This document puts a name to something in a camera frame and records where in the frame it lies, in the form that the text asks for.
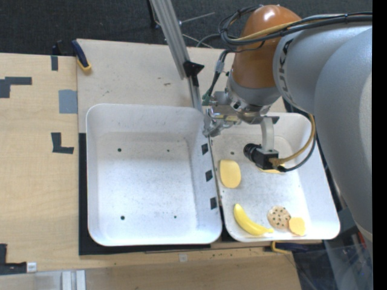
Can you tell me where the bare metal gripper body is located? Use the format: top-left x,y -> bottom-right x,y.
207,91 -> 281,126

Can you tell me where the large yellow potato chip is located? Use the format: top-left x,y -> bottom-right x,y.
219,158 -> 242,189

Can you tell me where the pale yellow flat slice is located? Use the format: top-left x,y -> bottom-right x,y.
258,163 -> 286,175

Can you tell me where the white plastic tray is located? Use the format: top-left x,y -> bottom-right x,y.
208,111 -> 342,243
85,103 -> 223,248

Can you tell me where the pale wood board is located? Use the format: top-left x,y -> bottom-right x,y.
76,38 -> 323,255

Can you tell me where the yellow banana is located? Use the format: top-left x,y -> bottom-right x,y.
233,203 -> 275,237

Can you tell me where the chocolate chip biscuit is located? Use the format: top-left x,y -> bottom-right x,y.
267,205 -> 292,231

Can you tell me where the small yellow potato chip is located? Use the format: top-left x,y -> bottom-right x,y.
288,216 -> 307,237

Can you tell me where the black cylinder on white bracket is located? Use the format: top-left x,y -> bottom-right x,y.
242,116 -> 281,171

